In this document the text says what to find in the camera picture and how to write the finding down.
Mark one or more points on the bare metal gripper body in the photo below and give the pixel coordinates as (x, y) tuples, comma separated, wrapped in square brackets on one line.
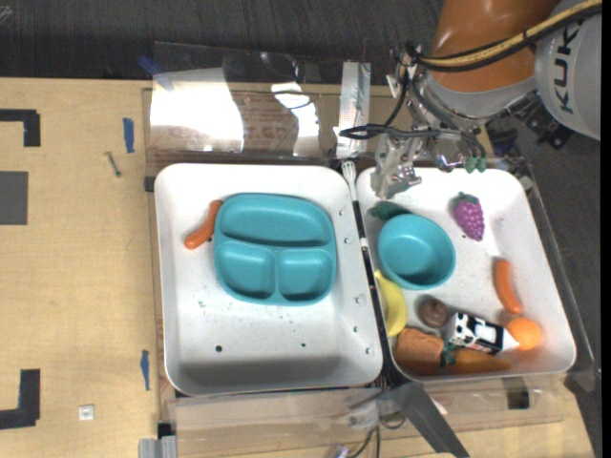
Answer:
[(400, 150)]

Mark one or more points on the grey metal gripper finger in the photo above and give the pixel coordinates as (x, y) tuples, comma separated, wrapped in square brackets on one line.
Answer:
[(384, 185), (410, 177)]

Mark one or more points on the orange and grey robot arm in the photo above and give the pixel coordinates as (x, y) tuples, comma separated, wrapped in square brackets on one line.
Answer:
[(487, 22)]

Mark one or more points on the green broccoli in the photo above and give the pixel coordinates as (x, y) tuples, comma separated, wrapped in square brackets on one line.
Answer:
[(384, 209)]

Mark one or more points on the purple grapes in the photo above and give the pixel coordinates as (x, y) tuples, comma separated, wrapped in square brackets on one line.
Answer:
[(470, 217)]

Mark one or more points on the blue bowl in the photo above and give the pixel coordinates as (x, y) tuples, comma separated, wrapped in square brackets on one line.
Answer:
[(415, 251)]

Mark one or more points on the white plastic tray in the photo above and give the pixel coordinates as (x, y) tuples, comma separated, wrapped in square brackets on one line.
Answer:
[(258, 341), (506, 208)]

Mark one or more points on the blue divided plate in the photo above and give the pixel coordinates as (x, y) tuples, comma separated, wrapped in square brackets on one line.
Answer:
[(274, 220)]

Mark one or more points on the yellow banana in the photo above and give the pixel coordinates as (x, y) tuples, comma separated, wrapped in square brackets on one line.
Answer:
[(393, 306)]

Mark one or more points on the brown doughnut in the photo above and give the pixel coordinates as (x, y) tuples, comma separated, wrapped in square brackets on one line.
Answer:
[(433, 313)]

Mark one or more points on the orange sausage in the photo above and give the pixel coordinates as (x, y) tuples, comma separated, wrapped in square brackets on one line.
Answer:
[(204, 229), (507, 286)]

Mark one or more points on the brown bread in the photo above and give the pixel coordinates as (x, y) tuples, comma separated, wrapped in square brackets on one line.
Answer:
[(417, 348)]

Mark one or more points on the black and white carton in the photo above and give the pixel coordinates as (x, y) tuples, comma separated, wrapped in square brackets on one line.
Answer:
[(477, 333)]

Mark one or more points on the orange fruit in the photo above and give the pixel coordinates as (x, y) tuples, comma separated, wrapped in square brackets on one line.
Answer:
[(526, 333)]

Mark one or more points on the orange carrot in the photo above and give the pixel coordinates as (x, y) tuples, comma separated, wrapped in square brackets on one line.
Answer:
[(477, 361)]

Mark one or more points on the green screw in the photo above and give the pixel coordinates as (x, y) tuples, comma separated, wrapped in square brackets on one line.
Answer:
[(113, 164)]

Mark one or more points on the small white square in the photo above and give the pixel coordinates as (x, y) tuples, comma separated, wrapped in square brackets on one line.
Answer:
[(86, 412)]

